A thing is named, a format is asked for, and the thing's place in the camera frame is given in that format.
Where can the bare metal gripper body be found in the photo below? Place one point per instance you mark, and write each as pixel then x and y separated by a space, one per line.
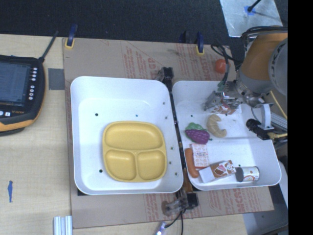
pixel 236 93

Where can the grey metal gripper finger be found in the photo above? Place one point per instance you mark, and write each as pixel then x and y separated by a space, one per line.
pixel 209 104
pixel 215 94

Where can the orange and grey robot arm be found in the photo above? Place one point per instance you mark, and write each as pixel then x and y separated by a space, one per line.
pixel 259 60

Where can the orange and white packet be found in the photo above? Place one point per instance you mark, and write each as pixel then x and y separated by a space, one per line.
pixel 226 110

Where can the beige croissant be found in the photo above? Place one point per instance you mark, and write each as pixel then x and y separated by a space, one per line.
pixel 213 127

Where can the red tomato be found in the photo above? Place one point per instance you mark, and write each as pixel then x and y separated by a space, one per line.
pixel 220 65

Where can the purple grapes with green leaf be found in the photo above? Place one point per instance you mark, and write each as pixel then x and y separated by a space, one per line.
pixel 198 135

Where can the thin black and white rod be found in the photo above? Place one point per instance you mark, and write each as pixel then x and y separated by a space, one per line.
pixel 175 121

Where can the white carton with red print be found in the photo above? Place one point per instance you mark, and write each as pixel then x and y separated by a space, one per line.
pixel 200 155

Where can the white plastic tray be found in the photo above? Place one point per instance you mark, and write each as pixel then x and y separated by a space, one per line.
pixel 93 101
pixel 244 148

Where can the orange sausage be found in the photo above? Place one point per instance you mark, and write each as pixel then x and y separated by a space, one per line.
pixel 190 161

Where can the white and brown carton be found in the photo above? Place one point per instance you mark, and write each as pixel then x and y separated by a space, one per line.
pixel 217 171

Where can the white and orange can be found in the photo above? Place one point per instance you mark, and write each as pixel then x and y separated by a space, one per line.
pixel 249 174

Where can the yellow divided plate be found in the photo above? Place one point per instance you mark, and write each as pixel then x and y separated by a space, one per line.
pixel 133 138

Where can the brown cardboard board red print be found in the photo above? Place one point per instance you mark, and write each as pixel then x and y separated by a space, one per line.
pixel 110 55

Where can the black cylinder on white bracket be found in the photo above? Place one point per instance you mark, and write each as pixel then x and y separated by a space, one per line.
pixel 265 116

